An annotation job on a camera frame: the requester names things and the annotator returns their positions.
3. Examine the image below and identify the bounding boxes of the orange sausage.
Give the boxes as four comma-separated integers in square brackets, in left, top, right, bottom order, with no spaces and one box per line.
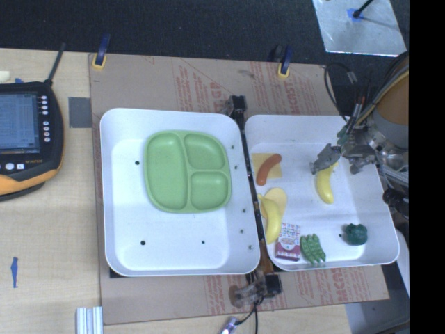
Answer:
[255,152,283,187]

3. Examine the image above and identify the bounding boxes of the green pea pods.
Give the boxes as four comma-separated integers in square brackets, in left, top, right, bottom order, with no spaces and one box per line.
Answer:
[299,233,327,266]

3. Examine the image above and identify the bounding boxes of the white plastic tray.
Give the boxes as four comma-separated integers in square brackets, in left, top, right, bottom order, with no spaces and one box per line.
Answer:
[244,114,401,272]
[99,107,261,278]

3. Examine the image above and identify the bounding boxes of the thin black and white rod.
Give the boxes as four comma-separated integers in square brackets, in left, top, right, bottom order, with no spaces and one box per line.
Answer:
[238,116,269,275]

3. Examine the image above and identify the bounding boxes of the green divided plate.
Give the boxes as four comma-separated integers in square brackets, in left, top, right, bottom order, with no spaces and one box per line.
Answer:
[143,129,233,214]

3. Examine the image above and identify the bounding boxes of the black block with thin wires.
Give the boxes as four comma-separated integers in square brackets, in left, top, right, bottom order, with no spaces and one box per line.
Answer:
[228,95,248,118]
[265,273,283,296]

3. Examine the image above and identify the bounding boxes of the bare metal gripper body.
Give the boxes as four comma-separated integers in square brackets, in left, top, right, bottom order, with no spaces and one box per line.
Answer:
[341,130,401,169]

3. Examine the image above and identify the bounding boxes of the yellow round flat slice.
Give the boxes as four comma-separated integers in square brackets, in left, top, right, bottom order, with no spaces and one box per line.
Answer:
[257,186,289,221]

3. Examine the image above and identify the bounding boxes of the yellow banana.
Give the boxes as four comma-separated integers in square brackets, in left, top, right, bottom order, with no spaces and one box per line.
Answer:
[314,161,339,205]
[260,196,283,246]

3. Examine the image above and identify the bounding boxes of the small printed carton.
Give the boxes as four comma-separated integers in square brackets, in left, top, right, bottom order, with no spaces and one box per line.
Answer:
[274,221,302,262]

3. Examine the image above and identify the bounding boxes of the yellow cheese slice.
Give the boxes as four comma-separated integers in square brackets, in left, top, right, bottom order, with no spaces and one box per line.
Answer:
[250,152,284,180]

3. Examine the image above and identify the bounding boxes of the green broccoli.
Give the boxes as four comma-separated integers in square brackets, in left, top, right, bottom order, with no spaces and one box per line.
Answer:
[343,223,369,246]

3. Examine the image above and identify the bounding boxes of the brown cardboard board red print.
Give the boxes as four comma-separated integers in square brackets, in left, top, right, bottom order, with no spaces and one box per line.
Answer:
[88,52,391,326]

